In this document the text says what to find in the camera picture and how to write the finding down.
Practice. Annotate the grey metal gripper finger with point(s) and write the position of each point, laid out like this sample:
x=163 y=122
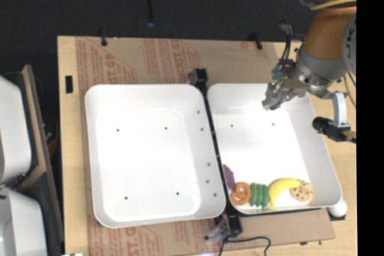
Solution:
x=283 y=97
x=270 y=97

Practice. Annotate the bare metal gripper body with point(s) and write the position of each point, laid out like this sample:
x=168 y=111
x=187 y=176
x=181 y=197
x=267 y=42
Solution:
x=312 y=83

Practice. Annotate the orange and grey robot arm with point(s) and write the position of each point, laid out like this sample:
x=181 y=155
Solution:
x=325 y=36

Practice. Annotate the white plastic tray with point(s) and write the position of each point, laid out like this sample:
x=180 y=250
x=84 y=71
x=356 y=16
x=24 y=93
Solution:
x=261 y=147
x=150 y=159

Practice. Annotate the yellow banana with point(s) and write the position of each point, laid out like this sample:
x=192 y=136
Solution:
x=277 y=189

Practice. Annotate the brown chocolate chip biscuit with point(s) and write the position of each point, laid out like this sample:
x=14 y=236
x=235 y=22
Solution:
x=302 y=191

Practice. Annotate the green pea pod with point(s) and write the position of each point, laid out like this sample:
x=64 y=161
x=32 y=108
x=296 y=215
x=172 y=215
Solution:
x=259 y=195

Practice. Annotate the orange pretzel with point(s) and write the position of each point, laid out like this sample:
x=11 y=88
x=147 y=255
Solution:
x=240 y=195

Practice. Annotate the brown cardboard board red print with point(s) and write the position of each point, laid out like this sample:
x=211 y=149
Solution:
x=168 y=60

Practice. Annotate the white round object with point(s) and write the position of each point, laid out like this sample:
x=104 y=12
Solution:
x=337 y=209

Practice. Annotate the black cylinder on white bracket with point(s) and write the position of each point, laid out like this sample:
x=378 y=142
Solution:
x=336 y=127

